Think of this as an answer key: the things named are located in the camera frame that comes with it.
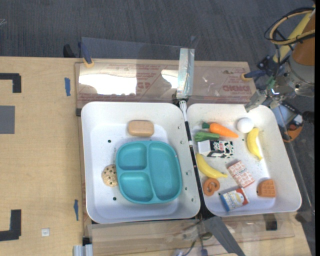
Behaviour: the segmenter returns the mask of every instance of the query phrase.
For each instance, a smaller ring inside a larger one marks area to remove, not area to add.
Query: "white egg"
[[[254,122],[250,118],[244,117],[238,121],[236,128],[239,132],[247,134],[254,128]]]

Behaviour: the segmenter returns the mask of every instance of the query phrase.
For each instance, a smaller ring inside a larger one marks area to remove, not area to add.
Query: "teal divided plate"
[[[133,203],[167,203],[181,192],[179,160],[167,143],[146,140],[123,144],[115,165],[121,194]]]

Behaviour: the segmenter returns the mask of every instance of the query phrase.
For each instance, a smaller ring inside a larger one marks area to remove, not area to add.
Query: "toy banana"
[[[221,178],[221,177],[228,177],[227,174],[223,174],[220,171],[212,168],[205,160],[202,154],[196,153],[195,154],[196,164],[198,166],[198,169],[207,177],[209,178]]]
[[[259,134],[259,129],[258,128],[253,128],[249,133],[246,138],[246,144],[249,149],[249,151],[255,155],[256,157],[259,158],[259,161],[262,159],[262,156],[260,154],[258,145],[257,145],[257,136]]]

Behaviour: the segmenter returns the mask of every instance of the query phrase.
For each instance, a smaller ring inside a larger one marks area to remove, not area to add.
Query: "wooden tabletop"
[[[12,80],[0,80],[0,106],[14,106],[15,111],[14,133],[0,133],[0,232],[10,230],[11,211],[21,210],[21,236],[0,241],[1,256],[72,255],[73,246],[82,244],[77,62],[77,58],[0,57],[0,73],[21,76],[21,93],[13,93]],[[294,236],[244,242],[241,248],[247,255],[310,255],[301,224],[290,218]],[[208,249],[212,255],[226,253],[214,248]]]

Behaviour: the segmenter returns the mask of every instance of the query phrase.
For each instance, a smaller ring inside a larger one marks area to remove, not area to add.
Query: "dark floor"
[[[274,45],[265,30],[284,14],[311,7],[312,0],[1,0],[0,56],[63,57],[70,44],[79,57],[82,37],[189,47],[197,38],[195,60],[245,61],[251,70]],[[289,35],[300,18],[282,28]],[[289,102],[314,112],[315,99]],[[305,123],[299,137],[286,145],[300,185],[300,220],[315,255],[315,126]]]

